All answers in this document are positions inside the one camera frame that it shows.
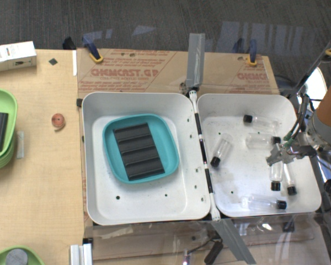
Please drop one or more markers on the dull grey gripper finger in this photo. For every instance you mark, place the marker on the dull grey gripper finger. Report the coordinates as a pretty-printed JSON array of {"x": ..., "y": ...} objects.
[
  {"x": 287, "y": 156},
  {"x": 274, "y": 154}
]

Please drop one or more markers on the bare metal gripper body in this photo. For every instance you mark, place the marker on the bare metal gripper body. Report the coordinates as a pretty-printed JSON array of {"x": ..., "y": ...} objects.
[{"x": 303, "y": 148}]

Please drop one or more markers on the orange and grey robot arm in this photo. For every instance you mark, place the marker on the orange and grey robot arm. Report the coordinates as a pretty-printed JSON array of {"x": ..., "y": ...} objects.
[{"x": 326, "y": 106}]

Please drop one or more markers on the clear bottle with black cap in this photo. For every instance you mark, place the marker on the clear bottle with black cap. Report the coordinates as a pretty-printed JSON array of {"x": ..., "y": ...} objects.
[
  {"x": 222, "y": 149},
  {"x": 275, "y": 175},
  {"x": 259, "y": 141},
  {"x": 290, "y": 181},
  {"x": 262, "y": 202},
  {"x": 262, "y": 122}
]

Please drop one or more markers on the white plastic tray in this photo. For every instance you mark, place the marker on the white plastic tray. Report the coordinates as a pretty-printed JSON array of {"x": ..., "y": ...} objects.
[
  {"x": 245, "y": 175},
  {"x": 154, "y": 203}
]

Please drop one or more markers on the thin black and white rod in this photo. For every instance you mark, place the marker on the thin black and white rod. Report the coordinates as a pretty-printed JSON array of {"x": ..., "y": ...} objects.
[{"x": 198, "y": 126}]

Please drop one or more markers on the brown cardboard board red print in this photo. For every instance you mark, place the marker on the brown cardboard board red print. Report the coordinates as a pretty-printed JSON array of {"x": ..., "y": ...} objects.
[{"x": 160, "y": 70}]

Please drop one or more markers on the teal plate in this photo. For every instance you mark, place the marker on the teal plate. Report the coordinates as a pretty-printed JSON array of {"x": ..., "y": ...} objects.
[{"x": 110, "y": 137}]

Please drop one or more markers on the green plate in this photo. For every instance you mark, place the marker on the green plate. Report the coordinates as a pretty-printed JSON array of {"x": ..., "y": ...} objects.
[
  {"x": 34, "y": 255},
  {"x": 0, "y": 98}
]

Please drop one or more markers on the grey round lid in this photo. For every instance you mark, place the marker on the grey round lid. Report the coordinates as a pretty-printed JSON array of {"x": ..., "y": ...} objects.
[{"x": 16, "y": 257}]

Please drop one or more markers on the white carton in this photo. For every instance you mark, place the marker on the white carton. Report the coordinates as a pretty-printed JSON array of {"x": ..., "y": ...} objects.
[{"x": 13, "y": 54}]

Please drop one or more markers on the black cylinder on white bracket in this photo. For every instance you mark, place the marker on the black cylinder on white bracket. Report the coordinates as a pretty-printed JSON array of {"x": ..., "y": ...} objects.
[{"x": 330, "y": 186}]

